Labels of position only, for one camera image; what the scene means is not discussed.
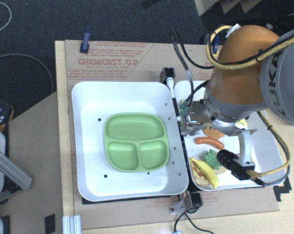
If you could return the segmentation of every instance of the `toy banana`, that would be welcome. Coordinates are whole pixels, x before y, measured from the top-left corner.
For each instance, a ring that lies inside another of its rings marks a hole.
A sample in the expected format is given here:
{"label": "toy banana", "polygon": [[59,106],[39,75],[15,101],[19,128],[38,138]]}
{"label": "toy banana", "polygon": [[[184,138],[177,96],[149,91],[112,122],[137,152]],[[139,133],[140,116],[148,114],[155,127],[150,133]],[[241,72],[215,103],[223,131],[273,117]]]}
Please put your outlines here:
{"label": "toy banana", "polygon": [[214,187],[218,187],[218,177],[216,172],[203,160],[191,158],[190,161],[204,174],[209,183]]}

